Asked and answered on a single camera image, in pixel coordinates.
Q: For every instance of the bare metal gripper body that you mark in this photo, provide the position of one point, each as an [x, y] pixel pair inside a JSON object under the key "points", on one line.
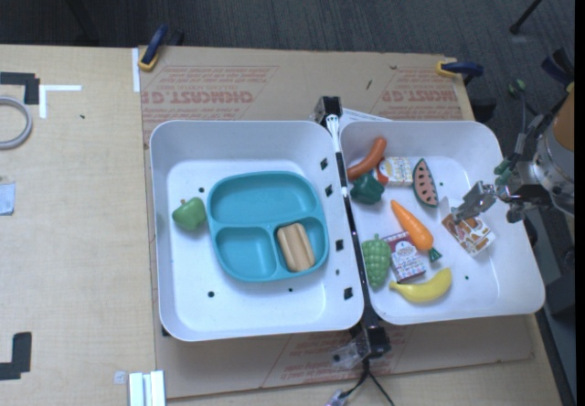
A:
{"points": [[532, 196]]}

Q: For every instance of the small white carton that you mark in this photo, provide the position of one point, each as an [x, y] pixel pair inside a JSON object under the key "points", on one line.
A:
{"points": [[396, 171]]}

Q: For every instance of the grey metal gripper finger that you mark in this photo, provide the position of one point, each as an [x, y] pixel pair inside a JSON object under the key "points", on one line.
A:
{"points": [[464, 211], [481, 193]]}

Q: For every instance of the orange sausage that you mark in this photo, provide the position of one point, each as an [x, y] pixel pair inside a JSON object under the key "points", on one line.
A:
{"points": [[365, 162]]}

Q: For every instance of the teal divided plate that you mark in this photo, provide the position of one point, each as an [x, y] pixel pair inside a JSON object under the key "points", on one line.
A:
{"points": [[256, 203]]}

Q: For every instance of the tan hot dog bun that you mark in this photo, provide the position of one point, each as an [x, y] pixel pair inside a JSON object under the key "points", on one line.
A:
{"points": [[296, 246]]}

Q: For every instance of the green apple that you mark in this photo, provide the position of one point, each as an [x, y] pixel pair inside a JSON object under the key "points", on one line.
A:
{"points": [[189, 213]]}

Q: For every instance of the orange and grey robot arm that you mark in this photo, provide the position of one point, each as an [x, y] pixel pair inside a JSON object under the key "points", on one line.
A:
{"points": [[563, 120]]}

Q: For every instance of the white and orange carton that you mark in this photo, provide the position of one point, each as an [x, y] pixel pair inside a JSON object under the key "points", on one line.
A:
{"points": [[473, 235]]}

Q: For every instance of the thin black and white rod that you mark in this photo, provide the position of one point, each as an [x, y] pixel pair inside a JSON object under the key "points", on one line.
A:
{"points": [[340, 166]]}

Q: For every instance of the white paper sheet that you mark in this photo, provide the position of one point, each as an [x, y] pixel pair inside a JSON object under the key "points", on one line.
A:
{"points": [[361, 114]]}

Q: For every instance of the brown cardboard board red print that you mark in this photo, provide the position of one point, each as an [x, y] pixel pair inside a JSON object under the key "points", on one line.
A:
{"points": [[274, 84]]}

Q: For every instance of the watermelon slice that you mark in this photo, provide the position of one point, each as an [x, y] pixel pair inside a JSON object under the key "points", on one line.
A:
{"points": [[426, 184]]}

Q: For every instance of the orange carrot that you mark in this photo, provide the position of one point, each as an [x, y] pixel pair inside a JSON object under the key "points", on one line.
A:
{"points": [[411, 226]]}

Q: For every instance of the white plastic tray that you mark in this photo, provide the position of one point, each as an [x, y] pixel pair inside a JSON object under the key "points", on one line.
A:
{"points": [[503, 276], [192, 303]]}

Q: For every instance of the yellow banana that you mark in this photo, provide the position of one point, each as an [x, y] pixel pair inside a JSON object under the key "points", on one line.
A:
{"points": [[425, 290]]}

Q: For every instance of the green grapes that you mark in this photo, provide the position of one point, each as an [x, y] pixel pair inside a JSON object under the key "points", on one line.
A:
{"points": [[376, 260]]}

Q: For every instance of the red and white carton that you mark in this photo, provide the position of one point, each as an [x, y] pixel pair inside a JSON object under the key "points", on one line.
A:
{"points": [[407, 258]]}

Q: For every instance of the dark green pepper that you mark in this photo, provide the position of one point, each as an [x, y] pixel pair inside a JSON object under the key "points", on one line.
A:
{"points": [[366, 189]]}

